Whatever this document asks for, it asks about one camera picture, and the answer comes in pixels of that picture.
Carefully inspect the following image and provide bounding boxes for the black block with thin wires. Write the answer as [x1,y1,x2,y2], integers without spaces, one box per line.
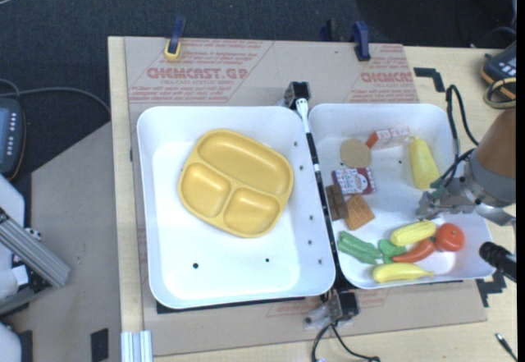
[282,80,311,109]
[303,291,362,332]

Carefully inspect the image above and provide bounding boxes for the orange and white carton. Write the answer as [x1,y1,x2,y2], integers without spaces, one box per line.
[365,126,412,149]

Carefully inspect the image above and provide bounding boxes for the yellow mustard bottle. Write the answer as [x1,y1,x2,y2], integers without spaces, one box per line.
[408,135,441,190]

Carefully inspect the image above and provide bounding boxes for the white and red packet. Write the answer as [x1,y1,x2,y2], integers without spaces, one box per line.
[331,167,378,196]

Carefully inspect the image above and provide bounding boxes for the orange waffle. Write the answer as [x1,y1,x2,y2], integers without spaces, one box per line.
[344,193,377,231]

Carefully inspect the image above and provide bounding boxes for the yellow divided plate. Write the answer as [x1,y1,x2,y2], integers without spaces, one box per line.
[176,128,295,240]

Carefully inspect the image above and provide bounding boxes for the tan round biscuit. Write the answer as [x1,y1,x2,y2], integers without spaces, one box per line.
[339,138,373,169]

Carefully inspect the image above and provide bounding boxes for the yellow corn cob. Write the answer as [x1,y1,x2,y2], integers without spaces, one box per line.
[389,219,438,248]

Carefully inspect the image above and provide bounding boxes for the brown cardboard board red print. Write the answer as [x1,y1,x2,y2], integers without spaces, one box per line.
[122,36,489,357]

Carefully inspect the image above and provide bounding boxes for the orange tomato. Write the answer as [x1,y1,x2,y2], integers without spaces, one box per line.
[433,222,466,253]

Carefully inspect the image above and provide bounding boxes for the brown chocolate bar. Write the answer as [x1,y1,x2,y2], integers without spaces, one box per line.
[324,183,350,222]

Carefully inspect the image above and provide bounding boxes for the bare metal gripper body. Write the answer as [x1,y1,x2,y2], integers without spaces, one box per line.
[432,176,493,217]

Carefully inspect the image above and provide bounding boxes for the white plastic tray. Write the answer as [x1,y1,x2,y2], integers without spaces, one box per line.
[135,105,337,309]
[307,102,497,291]

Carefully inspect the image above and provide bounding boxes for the green pea pod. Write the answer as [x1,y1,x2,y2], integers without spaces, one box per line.
[336,230,383,265]

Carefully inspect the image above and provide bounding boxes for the thin black and white rod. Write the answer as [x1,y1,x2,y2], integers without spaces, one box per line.
[294,98,342,292]

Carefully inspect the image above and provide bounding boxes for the orange carrot with green top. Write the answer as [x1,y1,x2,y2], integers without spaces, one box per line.
[377,237,437,264]

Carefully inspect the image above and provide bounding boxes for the yellow banana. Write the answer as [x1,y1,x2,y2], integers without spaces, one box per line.
[372,262,436,285]

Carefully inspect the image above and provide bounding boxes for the black cylinder on white bracket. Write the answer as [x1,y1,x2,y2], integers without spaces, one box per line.
[475,202,518,284]

